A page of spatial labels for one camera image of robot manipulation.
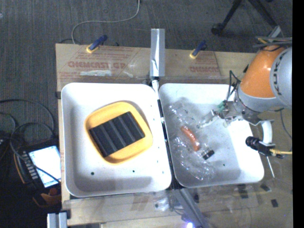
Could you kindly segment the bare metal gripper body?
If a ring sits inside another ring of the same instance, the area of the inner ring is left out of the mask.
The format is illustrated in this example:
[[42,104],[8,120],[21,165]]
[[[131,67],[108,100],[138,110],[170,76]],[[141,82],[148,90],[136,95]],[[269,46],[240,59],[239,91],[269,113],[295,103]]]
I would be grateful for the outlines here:
[[242,104],[241,101],[223,101],[218,105],[218,115],[227,121],[245,120],[252,125],[261,121],[259,112],[253,111]]

